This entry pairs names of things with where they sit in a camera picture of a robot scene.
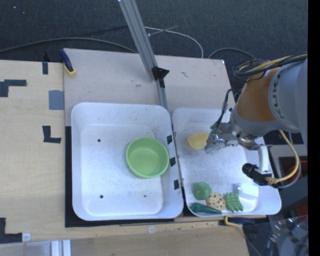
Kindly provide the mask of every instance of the green bowl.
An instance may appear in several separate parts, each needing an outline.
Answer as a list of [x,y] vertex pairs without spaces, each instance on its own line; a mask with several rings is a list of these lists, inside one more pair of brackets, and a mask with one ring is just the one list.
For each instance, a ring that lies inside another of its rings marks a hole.
[[152,137],[139,137],[126,149],[126,162],[130,170],[140,178],[155,178],[169,166],[166,147]]

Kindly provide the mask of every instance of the black clamp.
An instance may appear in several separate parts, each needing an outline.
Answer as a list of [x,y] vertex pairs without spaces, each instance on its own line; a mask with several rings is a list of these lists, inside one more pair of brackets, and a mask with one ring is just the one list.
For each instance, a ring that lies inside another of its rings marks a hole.
[[157,66],[152,68],[153,77],[155,80],[159,80],[161,88],[165,88],[164,78],[168,73],[169,73],[169,70],[164,69],[164,68],[160,68]]

